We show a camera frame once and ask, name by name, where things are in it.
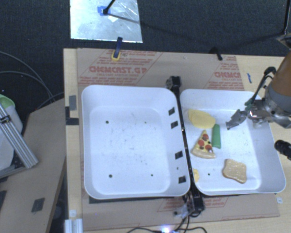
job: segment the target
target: yellow clip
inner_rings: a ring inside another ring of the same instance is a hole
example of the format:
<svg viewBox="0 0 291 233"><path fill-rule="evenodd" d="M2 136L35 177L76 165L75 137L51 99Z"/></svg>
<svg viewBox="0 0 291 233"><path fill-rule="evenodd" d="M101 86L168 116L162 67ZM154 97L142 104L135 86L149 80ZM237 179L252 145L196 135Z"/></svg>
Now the yellow clip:
<svg viewBox="0 0 291 233"><path fill-rule="evenodd" d="M115 50L112 52L111 59L113 61L118 61L120 59L120 57L121 57L121 52L118 53L117 58L114 58L114 53L115 53Z"/></svg>

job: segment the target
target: black pole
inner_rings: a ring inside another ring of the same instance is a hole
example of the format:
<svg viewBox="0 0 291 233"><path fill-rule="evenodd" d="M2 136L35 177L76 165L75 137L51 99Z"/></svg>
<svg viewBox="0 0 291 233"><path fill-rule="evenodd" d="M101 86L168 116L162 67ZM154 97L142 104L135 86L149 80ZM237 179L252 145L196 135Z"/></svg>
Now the black pole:
<svg viewBox="0 0 291 233"><path fill-rule="evenodd" d="M108 14L109 9L110 9L110 7L112 6L112 4L113 4L114 2L115 2L115 0L112 0L112 1L109 3L108 7L102 10L102 13L103 13L104 15Z"/></svg>
<svg viewBox="0 0 291 233"><path fill-rule="evenodd" d="M287 28L288 28L288 21L289 21L289 14L290 14L290 2L291 0L287 0L287 7L286 7L286 15L285 15L285 22L283 24L283 34L287 34Z"/></svg>

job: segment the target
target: pizza slice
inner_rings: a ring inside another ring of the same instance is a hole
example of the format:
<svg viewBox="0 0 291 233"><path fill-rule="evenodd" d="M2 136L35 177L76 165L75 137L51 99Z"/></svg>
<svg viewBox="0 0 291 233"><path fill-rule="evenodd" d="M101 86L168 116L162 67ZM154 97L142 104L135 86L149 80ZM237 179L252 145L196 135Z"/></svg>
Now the pizza slice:
<svg viewBox="0 0 291 233"><path fill-rule="evenodd" d="M206 130L203 130L200 138L192 149L191 153L195 156L205 159L215 158L215 154L212 149L211 142Z"/></svg>

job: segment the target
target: brown wooden cylinder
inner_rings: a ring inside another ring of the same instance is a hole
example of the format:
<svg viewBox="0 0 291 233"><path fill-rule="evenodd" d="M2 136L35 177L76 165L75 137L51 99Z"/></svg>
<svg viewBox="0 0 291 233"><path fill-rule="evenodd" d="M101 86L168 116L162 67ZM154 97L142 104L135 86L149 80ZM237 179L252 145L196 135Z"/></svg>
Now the brown wooden cylinder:
<svg viewBox="0 0 291 233"><path fill-rule="evenodd" d="M275 92L291 97L291 51L280 64L271 86Z"/></svg>

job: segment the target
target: empty white tray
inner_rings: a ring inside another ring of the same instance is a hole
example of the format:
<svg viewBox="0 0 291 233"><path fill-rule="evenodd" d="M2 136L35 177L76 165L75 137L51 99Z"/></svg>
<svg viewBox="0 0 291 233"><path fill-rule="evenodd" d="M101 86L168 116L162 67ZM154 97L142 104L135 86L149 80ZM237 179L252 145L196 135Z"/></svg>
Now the empty white tray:
<svg viewBox="0 0 291 233"><path fill-rule="evenodd" d="M95 199L182 196L190 178L175 95L91 85L82 93L84 185Z"/></svg>
<svg viewBox="0 0 291 233"><path fill-rule="evenodd" d="M221 91L188 89L181 93L180 100L184 117L189 151L202 133L188 118L189 109L208 112L216 119L221 129L221 149L213 148L215 159L202 159L190 153L192 167L200 175L196 187L206 195L233 195L249 193L276 193L285 188L278 152L268 123L254 128L247 119L241 125L226 129L226 121L253 95L245 91ZM207 130L211 138L211 129ZM225 159L234 159L247 166L247 182L238 183L222 175Z"/></svg>

